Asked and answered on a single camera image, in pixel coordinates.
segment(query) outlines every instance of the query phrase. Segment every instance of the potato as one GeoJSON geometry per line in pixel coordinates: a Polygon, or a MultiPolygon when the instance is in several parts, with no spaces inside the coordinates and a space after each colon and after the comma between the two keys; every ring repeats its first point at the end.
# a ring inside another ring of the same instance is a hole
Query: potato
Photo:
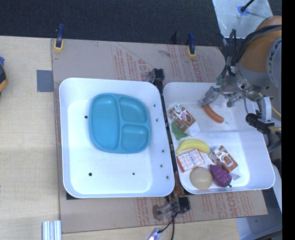
{"type": "Polygon", "coordinates": [[[208,189],[213,182],[213,177],[210,171],[204,167],[193,168],[189,175],[189,179],[192,185],[199,190],[208,189]]]}

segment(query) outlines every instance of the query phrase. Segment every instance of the white tray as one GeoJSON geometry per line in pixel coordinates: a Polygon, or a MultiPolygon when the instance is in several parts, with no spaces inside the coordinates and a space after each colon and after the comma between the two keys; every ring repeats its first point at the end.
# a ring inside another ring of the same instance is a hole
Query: white tray
{"type": "Polygon", "coordinates": [[[63,184],[76,198],[163,197],[174,174],[158,89],[149,82],[68,78],[59,87],[63,184]],[[90,104],[102,93],[141,100],[149,113],[149,146],[139,153],[96,148],[89,132],[90,104]]]}
{"type": "MultiPolygon", "coordinates": [[[[219,98],[211,103],[212,109],[224,117],[223,123],[214,122],[204,112],[199,100],[205,97],[205,93],[215,83],[200,82],[171,82],[163,90],[166,110],[168,111],[175,104],[181,103],[195,117],[201,131],[194,136],[176,140],[171,131],[174,149],[186,139],[200,139],[208,144],[210,150],[223,145],[238,163],[238,167],[231,173],[239,176],[237,180],[232,180],[232,187],[219,187],[214,183],[206,190],[195,188],[190,181],[190,172],[178,174],[182,186],[192,194],[207,194],[219,192],[249,191],[269,189],[275,181],[270,156],[262,133],[250,126],[246,121],[246,110],[243,100],[239,100],[233,107],[227,107],[227,99],[220,95],[219,98]]],[[[249,113],[255,111],[254,103],[248,101],[247,108],[249,113]]],[[[205,153],[202,153],[208,169],[209,164],[213,164],[205,153]]]]}

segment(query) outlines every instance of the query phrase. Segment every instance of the snack package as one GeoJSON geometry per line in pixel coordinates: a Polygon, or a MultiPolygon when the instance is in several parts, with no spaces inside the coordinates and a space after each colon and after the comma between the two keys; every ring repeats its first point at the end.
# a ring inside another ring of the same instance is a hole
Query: snack package
{"type": "Polygon", "coordinates": [[[167,114],[184,133],[191,137],[200,132],[201,129],[197,121],[182,104],[175,105],[167,114]]]}
{"type": "Polygon", "coordinates": [[[237,162],[233,159],[231,154],[226,150],[226,148],[221,145],[219,148],[213,150],[211,153],[207,154],[212,162],[216,165],[217,163],[226,170],[228,173],[238,167],[237,162]]]}
{"type": "Polygon", "coordinates": [[[197,149],[177,155],[176,161],[182,173],[205,164],[200,151],[197,149]]]}

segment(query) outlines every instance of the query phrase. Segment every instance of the blue clamp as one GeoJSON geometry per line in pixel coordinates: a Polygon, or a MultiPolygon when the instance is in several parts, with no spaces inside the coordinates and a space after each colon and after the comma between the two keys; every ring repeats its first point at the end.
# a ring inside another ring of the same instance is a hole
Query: blue clamp
{"type": "Polygon", "coordinates": [[[57,31],[57,39],[55,39],[55,42],[54,42],[54,49],[58,51],[62,50],[63,48],[63,42],[64,42],[64,40],[62,40],[63,30],[64,30],[64,24],[60,23],[58,26],[58,31],[57,31]]]}
{"type": "Polygon", "coordinates": [[[197,53],[196,53],[196,40],[195,40],[194,34],[192,32],[190,32],[188,34],[187,53],[190,58],[193,58],[197,55],[197,53]]]}

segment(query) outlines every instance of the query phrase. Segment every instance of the blue plate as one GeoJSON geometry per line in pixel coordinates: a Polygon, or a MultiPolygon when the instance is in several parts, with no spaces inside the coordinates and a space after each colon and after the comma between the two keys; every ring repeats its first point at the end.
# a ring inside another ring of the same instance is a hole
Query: blue plate
{"type": "Polygon", "coordinates": [[[139,153],[151,139],[147,107],[137,98],[102,93],[89,110],[89,131],[93,143],[105,152],[139,153]]]}

